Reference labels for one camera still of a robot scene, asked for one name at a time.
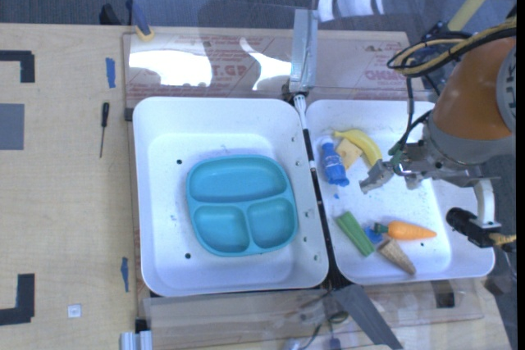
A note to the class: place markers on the black cylinder on white bracket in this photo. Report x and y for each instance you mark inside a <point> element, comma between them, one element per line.
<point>467,223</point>

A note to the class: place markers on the thin black and white rod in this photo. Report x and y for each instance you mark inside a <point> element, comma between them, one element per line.
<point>318,192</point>

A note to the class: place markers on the small white square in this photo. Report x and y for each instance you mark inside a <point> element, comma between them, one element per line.
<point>74,310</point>

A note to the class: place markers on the blue divided plate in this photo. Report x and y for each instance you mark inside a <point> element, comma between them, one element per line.
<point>240,203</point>

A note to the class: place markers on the black screwdriver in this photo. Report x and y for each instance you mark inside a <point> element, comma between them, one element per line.
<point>104,123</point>

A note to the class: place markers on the yellow banana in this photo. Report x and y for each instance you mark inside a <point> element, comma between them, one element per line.
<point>365,141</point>

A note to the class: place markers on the white plastic tray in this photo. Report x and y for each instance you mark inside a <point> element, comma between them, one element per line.
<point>393,201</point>
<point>164,196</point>

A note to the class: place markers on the tan ice cream cone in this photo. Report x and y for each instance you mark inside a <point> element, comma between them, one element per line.
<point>395,255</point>

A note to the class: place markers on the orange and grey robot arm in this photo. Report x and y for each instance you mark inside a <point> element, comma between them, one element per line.
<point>471,94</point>

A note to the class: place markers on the blue plastic bottle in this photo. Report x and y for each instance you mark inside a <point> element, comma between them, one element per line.
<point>331,164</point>

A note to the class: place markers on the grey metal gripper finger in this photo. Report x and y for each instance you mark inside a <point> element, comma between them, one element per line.
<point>413,181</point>
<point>375,177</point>

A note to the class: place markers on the small blue toy piece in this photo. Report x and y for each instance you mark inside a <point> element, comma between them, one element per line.
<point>371,235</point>

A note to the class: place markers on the yellow cheese slice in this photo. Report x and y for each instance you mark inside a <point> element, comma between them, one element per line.
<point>348,153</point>

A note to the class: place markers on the orange carrot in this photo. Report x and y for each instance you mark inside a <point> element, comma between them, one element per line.
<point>406,230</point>

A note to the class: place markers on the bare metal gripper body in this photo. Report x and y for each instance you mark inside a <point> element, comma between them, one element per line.
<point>435,166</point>

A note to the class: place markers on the green celery stick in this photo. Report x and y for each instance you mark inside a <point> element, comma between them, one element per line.
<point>354,233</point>

